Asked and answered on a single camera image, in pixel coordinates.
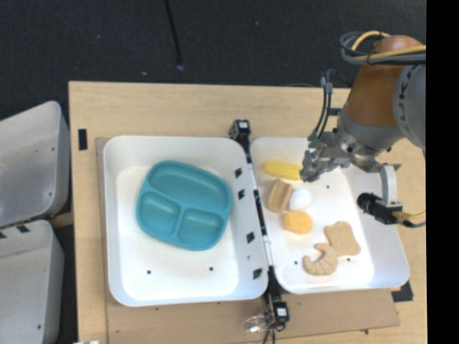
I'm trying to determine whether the white egg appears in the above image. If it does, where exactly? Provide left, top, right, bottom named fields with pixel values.
left=288, top=186, right=314, bottom=211

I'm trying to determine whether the black block with thin wires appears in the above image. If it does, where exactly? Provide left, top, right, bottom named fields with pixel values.
left=271, top=300, right=291, bottom=324
left=230, top=118, right=252, bottom=140

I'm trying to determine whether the orange cheese wedge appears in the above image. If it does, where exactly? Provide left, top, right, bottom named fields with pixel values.
left=283, top=210, right=313, bottom=235

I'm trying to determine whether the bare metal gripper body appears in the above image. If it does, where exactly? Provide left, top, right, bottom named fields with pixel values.
left=303, top=131, right=402, bottom=175

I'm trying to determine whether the blue divided plate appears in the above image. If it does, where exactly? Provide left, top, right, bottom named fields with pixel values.
left=135, top=159, right=234, bottom=253

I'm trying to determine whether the beige croissant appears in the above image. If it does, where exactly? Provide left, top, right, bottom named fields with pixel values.
left=302, top=242, right=340, bottom=277

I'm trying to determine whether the white plastic tray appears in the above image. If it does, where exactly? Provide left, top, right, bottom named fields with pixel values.
left=249, top=135, right=411, bottom=295
left=103, top=135, right=270, bottom=308

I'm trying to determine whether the beige toast slice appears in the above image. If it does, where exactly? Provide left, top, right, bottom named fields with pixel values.
left=323, top=221, right=362, bottom=257

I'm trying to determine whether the black cylinder on white bracket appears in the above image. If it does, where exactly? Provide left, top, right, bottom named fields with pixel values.
left=356, top=163, right=404, bottom=226

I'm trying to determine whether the yellow corn cob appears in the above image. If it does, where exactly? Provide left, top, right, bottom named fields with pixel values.
left=262, top=160, right=304, bottom=181

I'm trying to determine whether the tan bread roll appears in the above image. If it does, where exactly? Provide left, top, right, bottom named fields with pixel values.
left=265, top=178, right=293, bottom=213

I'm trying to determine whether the thin black and white rod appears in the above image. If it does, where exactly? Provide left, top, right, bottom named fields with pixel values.
left=240, top=137, right=281, bottom=302

